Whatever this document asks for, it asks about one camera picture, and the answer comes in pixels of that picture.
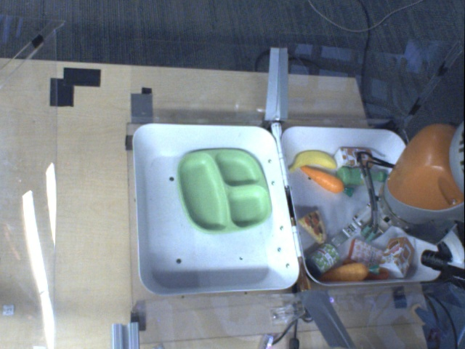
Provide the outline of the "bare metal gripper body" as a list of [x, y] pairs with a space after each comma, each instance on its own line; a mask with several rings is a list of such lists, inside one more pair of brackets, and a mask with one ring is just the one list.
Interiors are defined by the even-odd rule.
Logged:
[[388, 209], [378, 207], [376, 210], [373, 210], [368, 205], [363, 210], [364, 236], [380, 236], [394, 226], [401, 228], [403, 224]]

